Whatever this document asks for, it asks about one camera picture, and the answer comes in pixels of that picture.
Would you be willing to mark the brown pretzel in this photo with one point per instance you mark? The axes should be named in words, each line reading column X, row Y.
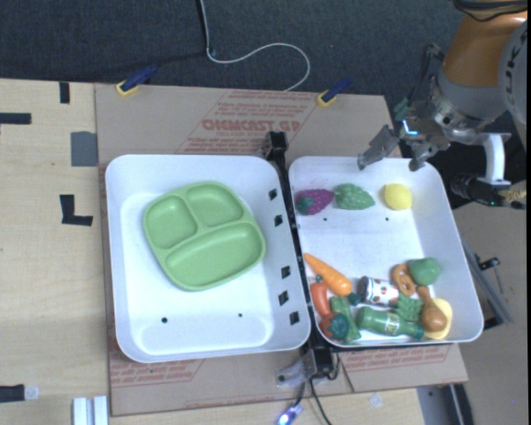
column 402, row 279

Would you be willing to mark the brown chicken drumstick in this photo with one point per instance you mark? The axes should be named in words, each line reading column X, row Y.
column 433, row 317

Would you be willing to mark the yellow lemon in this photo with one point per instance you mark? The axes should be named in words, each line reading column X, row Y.
column 397, row 196

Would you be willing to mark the red chili pepper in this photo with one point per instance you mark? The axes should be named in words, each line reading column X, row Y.
column 320, row 299

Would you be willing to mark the green divided plate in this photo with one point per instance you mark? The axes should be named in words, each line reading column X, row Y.
column 203, row 237

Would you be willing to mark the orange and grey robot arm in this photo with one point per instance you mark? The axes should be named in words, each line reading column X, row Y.
column 478, row 56

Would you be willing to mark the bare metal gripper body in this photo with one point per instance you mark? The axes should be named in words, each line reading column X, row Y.
column 429, row 129

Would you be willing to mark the black cylinder on white bracket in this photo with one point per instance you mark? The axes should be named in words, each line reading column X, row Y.
column 495, row 157

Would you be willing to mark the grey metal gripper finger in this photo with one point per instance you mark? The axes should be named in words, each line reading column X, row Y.
column 419, row 155
column 378, row 146

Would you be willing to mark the green broccoli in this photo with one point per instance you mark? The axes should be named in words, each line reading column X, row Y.
column 409, row 308

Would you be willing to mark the white can with red print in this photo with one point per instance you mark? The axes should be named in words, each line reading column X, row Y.
column 380, row 291

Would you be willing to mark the green bell pepper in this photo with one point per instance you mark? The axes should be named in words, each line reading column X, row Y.
column 425, row 270

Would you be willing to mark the orange carrot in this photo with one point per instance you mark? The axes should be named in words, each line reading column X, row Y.
column 332, row 277

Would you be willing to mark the green bottle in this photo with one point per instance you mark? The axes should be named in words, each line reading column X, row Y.
column 385, row 321

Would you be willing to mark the red tomato with green top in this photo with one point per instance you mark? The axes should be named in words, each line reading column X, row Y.
column 334, row 326

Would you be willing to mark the green celery stalk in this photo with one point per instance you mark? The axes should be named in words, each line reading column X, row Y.
column 346, row 312

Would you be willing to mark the brown cardboard board red print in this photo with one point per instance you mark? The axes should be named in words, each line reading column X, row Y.
column 159, row 118

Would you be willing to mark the purple grapes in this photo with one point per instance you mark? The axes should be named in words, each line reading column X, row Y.
column 319, row 199

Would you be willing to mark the white plastic tray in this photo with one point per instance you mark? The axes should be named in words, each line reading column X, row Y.
column 203, row 326
column 367, row 237

